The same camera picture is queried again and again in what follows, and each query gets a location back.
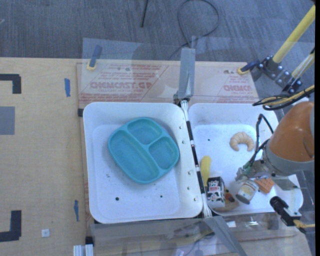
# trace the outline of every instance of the teal divided plate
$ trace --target teal divided plate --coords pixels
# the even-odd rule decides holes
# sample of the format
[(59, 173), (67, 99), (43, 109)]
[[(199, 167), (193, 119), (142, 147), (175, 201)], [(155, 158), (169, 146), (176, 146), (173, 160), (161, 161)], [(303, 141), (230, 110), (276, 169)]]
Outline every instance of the teal divided plate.
[(148, 184), (169, 172), (179, 160), (179, 148), (154, 120), (140, 117), (115, 130), (108, 139), (109, 152), (133, 181)]

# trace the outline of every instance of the black cord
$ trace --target black cord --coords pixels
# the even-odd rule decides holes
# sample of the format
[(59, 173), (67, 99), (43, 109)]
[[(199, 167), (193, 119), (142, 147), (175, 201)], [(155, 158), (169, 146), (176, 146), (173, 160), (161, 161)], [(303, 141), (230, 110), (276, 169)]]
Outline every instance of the black cord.
[(292, 105), (293, 103), (295, 103), (295, 102), (303, 99), (303, 98), (306, 97), (306, 96), (309, 96), (310, 94), (312, 94), (312, 93), (314, 93), (314, 92), (315, 92), (315, 89), (312, 89), (312, 90), (310, 90), (310, 91), (308, 91), (308, 92), (305, 92), (304, 94), (302, 94), (302, 95), (299, 96), (298, 98), (295, 98), (295, 99), (293, 99), (293, 100), (291, 100), (291, 101), (289, 101), (289, 102), (287, 102), (287, 103), (285, 103), (285, 104), (280, 104), (280, 105), (278, 105), (278, 106), (267, 106), (267, 105), (263, 105), (262, 107), (263, 107), (264, 110), (268, 110), (268, 111), (279, 110), (279, 109), (282, 109), (282, 108), (285, 108), (285, 107), (287, 107), (287, 106)]
[(266, 140), (265, 142), (263, 142), (260, 146), (258, 146), (258, 145), (259, 145), (259, 136), (260, 136), (260, 134), (259, 134), (259, 133), (260, 133), (260, 131), (259, 131), (259, 125), (260, 125), (262, 119), (263, 119), (263, 120), (266, 122), (266, 124), (268, 125), (271, 133), (272, 133), (272, 134), (274, 133), (274, 130), (272, 129), (272, 127), (271, 127), (269, 121), (267, 120), (267, 118), (266, 118), (263, 114), (259, 114), (258, 120), (257, 120), (257, 122), (256, 122), (256, 124), (255, 124), (255, 132), (256, 132), (255, 151), (254, 151), (254, 153), (253, 153), (253, 156), (252, 156), (252, 157), (250, 158), (250, 160), (249, 160), (250, 166), (252, 166), (252, 165), (254, 164), (254, 161), (255, 161), (255, 159), (256, 159), (256, 156), (257, 156), (258, 152), (265, 147), (265, 145), (267, 144), (267, 142), (268, 142), (268, 140), (269, 140), (269, 139), (267, 139), (267, 140)]
[[(196, 37), (194, 40), (188, 40), (188, 37), (187, 37), (187, 35), (186, 35), (186, 33), (185, 33), (184, 29), (183, 29), (183, 26), (182, 26), (182, 23), (181, 23), (181, 18), (180, 18), (180, 16), (181, 16), (181, 15), (180, 15), (180, 12), (181, 12), (181, 10), (182, 10), (182, 7), (183, 7), (186, 3), (191, 2), (191, 1), (202, 1), (202, 2), (207, 3), (209, 6), (211, 6), (211, 7), (213, 8), (213, 10), (215, 11), (215, 13), (216, 13), (216, 15), (217, 15), (217, 22), (216, 22), (215, 26), (213, 27), (213, 29), (210, 30), (208, 33), (205, 33), (205, 34), (203, 34), (203, 35), (201, 35), (201, 36), (199, 36), (199, 37)], [(178, 20), (178, 24), (179, 24), (180, 31), (181, 31), (184, 39), (186, 40), (186, 43), (184, 43), (183, 45), (179, 46), (179, 48), (176, 49), (176, 50), (171, 54), (171, 56), (169, 57), (169, 60), (173, 57), (173, 55), (174, 55), (177, 51), (180, 50), (180, 48), (185, 47), (185, 46), (189, 46), (189, 48), (192, 48), (192, 45), (191, 45), (192, 41), (196, 41), (196, 40), (199, 40), (200, 38), (206, 37), (206, 36), (208, 36), (209, 34), (211, 34), (213, 31), (215, 31), (215, 30), (217, 29), (217, 27), (219, 26), (219, 23), (220, 23), (220, 15), (219, 15), (219, 12), (218, 12), (217, 7), (216, 7), (213, 3), (211, 3), (211, 2), (209, 2), (209, 1), (207, 1), (207, 0), (186, 0), (186, 1), (184, 1), (182, 4), (180, 4), (180, 6), (179, 6), (179, 8), (178, 8), (177, 20)]]
[(272, 97), (273, 97), (273, 99), (269, 99), (269, 100), (266, 100), (265, 98), (261, 99), (261, 100), (255, 102), (255, 103), (253, 103), (252, 106), (258, 106), (258, 105), (272, 103), (272, 102), (275, 102), (275, 101), (278, 101), (278, 100), (282, 100), (284, 98), (288, 98), (289, 96), (287, 94), (278, 94), (278, 95), (274, 95)]

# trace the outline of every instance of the wooden board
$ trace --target wooden board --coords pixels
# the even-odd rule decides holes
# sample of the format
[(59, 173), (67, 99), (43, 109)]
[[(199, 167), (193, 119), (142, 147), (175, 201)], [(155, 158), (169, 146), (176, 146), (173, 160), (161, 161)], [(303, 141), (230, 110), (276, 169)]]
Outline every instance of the wooden board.
[(1, 255), (71, 255), (85, 243), (77, 61), (0, 58), (2, 74), (22, 79), (21, 94), (0, 81), (0, 106), (15, 109), (14, 135), (0, 135), (0, 232), (9, 231), (11, 211), (22, 214), (21, 237), (0, 242)]

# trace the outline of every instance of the can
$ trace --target can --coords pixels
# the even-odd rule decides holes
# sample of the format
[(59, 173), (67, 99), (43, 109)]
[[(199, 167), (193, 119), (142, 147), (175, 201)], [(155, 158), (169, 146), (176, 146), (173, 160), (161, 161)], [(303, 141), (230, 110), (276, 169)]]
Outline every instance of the can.
[(251, 179), (247, 179), (242, 186), (240, 187), (238, 193), (235, 195), (235, 197), (241, 201), (242, 203), (245, 203), (247, 205), (250, 204), (251, 199), (254, 197), (256, 191), (259, 189), (259, 186), (257, 183), (255, 183)]

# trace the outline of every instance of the blue tape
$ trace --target blue tape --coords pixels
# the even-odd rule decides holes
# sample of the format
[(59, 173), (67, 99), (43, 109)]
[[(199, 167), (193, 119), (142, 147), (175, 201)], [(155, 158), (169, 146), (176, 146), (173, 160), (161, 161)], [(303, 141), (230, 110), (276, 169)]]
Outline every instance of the blue tape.
[(96, 60), (100, 58), (102, 53), (102, 47), (100, 45), (96, 45), (90, 60), (89, 66), (93, 68), (96, 65)]
[(76, 216), (76, 221), (78, 222), (79, 221), (79, 202), (78, 202), (78, 200), (74, 200), (73, 209), (74, 209), (74, 213)]
[(70, 97), (71, 96), (70, 95), (70, 91), (71, 91), (71, 89), (70, 89), (70, 79), (68, 79), (68, 78), (64, 79), (64, 89), (65, 89), (65, 95), (67, 97)]

